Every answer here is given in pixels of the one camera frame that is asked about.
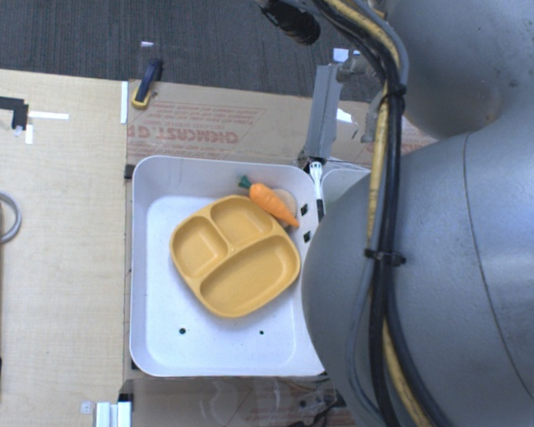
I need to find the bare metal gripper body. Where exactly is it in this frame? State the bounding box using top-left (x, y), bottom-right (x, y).
top-left (335, 51), bottom-right (369, 86)

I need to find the thin black and white rod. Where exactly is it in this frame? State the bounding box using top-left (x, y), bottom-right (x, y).
top-left (306, 160), bottom-right (330, 223)

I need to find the beige round biscuit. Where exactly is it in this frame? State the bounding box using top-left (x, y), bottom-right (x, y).
top-left (268, 188), bottom-right (300, 231)

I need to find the orange carrot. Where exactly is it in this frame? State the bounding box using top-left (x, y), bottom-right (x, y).
top-left (234, 173), bottom-right (305, 230)

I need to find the brown cardboard board red print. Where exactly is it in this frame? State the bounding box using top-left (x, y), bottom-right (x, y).
top-left (105, 78), bottom-right (442, 427)

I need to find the yellow divided plate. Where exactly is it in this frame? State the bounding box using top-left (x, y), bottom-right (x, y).
top-left (164, 189), bottom-right (307, 324)

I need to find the white plastic tray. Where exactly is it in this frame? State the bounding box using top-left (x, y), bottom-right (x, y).
top-left (118, 153), bottom-right (340, 390)

